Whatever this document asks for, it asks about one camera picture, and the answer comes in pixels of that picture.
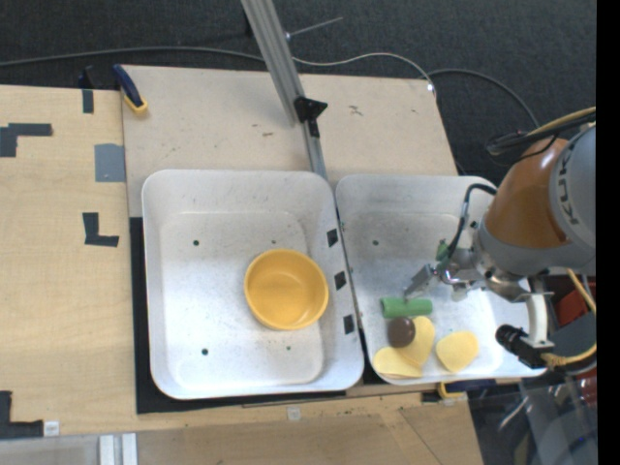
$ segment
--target white tray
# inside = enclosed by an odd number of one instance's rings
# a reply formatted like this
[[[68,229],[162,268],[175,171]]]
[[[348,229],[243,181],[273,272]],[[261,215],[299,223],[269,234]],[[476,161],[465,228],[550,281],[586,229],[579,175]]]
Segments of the white tray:
[[[350,282],[335,280],[348,274],[325,180],[305,171],[161,170],[145,181],[142,205],[151,373],[162,392],[195,399],[357,382],[363,352]],[[296,249],[322,268],[329,304],[316,324],[276,331],[252,315],[245,270],[272,248]]]
[[[368,355],[388,346],[387,324],[380,298],[402,296],[412,277],[425,264],[435,263],[439,240],[452,239],[467,187],[491,184],[471,176],[391,176],[350,175],[336,187],[340,219],[352,281],[356,292],[361,327]],[[491,197],[474,191],[470,199],[470,220],[480,221]],[[471,244],[470,229],[459,246]],[[458,374],[446,370],[434,353],[423,366],[423,377],[394,380],[394,385],[454,382],[473,379],[533,377],[543,369],[532,370],[508,353],[495,340],[501,324],[528,328],[524,303],[510,304],[491,292],[469,292],[454,301],[451,287],[440,284],[429,295],[436,328],[436,341],[447,334],[467,329],[480,343],[480,354]]]

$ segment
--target wooden table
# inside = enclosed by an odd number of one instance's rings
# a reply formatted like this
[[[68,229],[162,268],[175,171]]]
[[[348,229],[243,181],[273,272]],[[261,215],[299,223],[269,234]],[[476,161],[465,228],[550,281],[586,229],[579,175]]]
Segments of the wooden table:
[[[346,397],[327,401],[137,415],[129,216],[140,214],[141,179],[175,167],[307,170],[307,161],[302,138],[286,136],[295,129],[286,125],[267,74],[127,70],[149,102],[146,117],[135,117],[115,91],[94,91],[94,111],[88,113],[78,89],[0,87],[0,128],[48,123],[53,129],[49,137],[18,136],[15,156],[0,157],[0,389],[13,392],[12,421],[55,420],[63,435],[182,432],[212,425],[224,432],[225,425],[281,425],[295,408],[303,421],[329,419],[325,425],[332,429],[351,429],[349,424],[367,417],[367,423],[387,427],[389,445],[395,443],[406,461],[448,463],[436,453],[450,454],[450,447],[432,449],[420,431],[435,425],[437,437],[447,409],[432,404],[436,412],[429,413],[420,387],[357,386]],[[162,82],[170,74],[178,80]],[[308,96],[329,103],[320,128],[330,182],[360,172],[456,174],[423,81],[327,76],[302,81]],[[234,117],[201,98],[183,97],[188,83],[203,88],[208,100],[236,98]],[[166,104],[166,98],[174,102]],[[186,115],[191,112],[194,117]],[[216,128],[195,129],[204,127],[205,118]],[[170,125],[177,138],[165,136]],[[235,126],[246,129],[239,133]],[[140,130],[151,133],[157,156],[140,148]],[[263,150],[266,158],[243,149],[248,137],[258,147],[270,143]],[[178,140],[184,144],[175,144]],[[192,143],[212,148],[199,152]],[[128,182],[97,180],[95,146],[104,144],[125,147]],[[298,156],[283,157],[288,149]],[[118,236],[117,246],[84,243],[86,212],[99,214],[99,234]],[[449,412],[460,415],[465,436],[455,459],[481,463],[467,405],[455,408]],[[263,435],[262,427],[247,428]]]

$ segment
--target green cylinder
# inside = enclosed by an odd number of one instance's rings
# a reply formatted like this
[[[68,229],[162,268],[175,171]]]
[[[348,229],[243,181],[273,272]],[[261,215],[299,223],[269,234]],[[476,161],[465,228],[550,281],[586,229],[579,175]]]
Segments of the green cylinder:
[[[415,317],[429,315],[433,311],[433,303],[430,299],[416,298],[381,298],[381,309],[384,319],[396,317]]]

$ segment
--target yellow potato slice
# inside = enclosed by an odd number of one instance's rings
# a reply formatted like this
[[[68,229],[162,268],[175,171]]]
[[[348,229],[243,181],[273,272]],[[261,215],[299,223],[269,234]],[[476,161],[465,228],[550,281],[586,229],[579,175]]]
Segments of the yellow potato slice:
[[[414,340],[404,348],[397,348],[398,353],[408,359],[414,365],[422,367],[435,342],[435,326],[428,317],[415,317],[416,336]]]
[[[391,346],[379,350],[373,356],[372,364],[377,372],[392,379],[409,379],[422,376],[419,367],[409,363],[406,358],[398,353],[396,348]]]
[[[460,372],[478,356],[478,338],[470,330],[460,330],[437,342],[437,358],[450,372]]]

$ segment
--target yellow bowl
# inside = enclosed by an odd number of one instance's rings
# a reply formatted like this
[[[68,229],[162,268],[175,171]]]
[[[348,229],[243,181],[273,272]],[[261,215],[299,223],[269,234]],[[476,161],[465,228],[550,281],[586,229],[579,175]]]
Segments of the yellow bowl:
[[[256,257],[245,273],[245,299],[267,327],[308,327],[324,313],[329,287],[321,268],[296,250],[269,250]]]

